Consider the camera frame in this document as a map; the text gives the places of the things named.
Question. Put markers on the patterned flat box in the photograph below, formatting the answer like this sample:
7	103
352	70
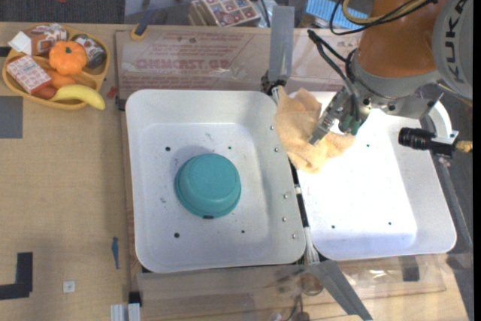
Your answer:
229	5

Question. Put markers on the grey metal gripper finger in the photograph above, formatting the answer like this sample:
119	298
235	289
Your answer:
319	131

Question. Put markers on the brown cardboard board red print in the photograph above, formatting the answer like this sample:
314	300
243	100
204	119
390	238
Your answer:
180	60

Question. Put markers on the red toy sausage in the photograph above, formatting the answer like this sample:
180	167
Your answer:
45	91

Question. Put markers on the orange toy carrot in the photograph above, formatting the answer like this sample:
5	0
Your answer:
62	79

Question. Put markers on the yellow banana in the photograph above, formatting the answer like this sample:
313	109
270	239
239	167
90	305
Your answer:
80	93

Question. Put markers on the red and white small carton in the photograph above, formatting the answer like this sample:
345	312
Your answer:
43	39

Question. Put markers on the yellow cloth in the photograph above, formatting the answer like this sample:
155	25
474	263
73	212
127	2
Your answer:
297	131

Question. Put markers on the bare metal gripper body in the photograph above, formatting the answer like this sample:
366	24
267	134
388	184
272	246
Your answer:
340	107

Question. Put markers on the red and white flat carton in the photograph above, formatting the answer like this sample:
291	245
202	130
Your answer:
28	74

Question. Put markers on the small red print can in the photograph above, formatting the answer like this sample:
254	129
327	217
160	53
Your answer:
90	49

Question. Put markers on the teal bowl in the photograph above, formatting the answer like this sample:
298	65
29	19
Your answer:
207	185

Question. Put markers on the yellow divided plate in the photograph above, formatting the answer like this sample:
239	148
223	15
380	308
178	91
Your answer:
98	75

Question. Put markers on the white plastic tray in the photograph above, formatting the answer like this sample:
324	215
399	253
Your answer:
368	199
158	176

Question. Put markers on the orange toy pumpkin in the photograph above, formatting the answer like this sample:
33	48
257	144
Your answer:
67	57

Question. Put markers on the thin black and white rod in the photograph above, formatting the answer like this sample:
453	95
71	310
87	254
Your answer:
302	206

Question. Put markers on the black cylinder on white bracket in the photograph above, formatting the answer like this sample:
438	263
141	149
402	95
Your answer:
417	138

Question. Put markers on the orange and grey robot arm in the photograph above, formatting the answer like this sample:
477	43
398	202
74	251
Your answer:
398	34

